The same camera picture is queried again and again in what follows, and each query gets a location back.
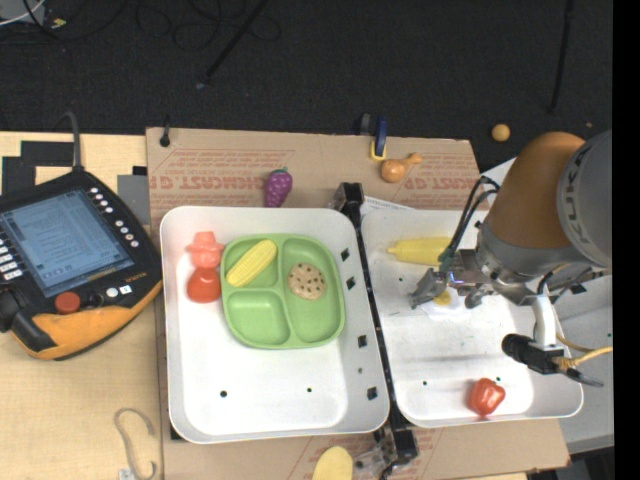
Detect black cylinder on white bracket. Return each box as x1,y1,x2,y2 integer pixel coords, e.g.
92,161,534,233
501,293,576,375

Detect brown chocolate chip biscuit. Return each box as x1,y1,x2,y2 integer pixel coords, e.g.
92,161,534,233
286,261,328,302

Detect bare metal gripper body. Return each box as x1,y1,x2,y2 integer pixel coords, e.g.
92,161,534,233
444,248,545,308

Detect white plastic tray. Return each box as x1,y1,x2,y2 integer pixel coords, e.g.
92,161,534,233
359,207,585,430
159,205,391,445

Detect red bell pepper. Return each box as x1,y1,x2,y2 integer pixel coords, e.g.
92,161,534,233
467,377,507,417

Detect yellow potato chip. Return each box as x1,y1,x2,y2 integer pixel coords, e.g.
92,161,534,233
311,445,354,480

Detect purple grapes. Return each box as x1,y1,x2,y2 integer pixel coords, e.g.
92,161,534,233
263,166,294,209

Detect red and pink toy figure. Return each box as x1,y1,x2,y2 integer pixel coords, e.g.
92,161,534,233
184,230,226,305

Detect white fried egg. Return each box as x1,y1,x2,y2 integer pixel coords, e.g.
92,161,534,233
422,290,464,320

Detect yellow corn cob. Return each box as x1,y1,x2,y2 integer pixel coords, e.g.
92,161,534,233
225,238,278,289

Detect green divided plate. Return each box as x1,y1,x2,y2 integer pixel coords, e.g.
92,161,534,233
219,233,347,351

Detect brown cardboard board red print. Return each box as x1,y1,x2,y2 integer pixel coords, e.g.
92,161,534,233
144,126,572,480

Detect brown chicken drumstick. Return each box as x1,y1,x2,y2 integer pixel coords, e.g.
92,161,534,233
380,151,424,185

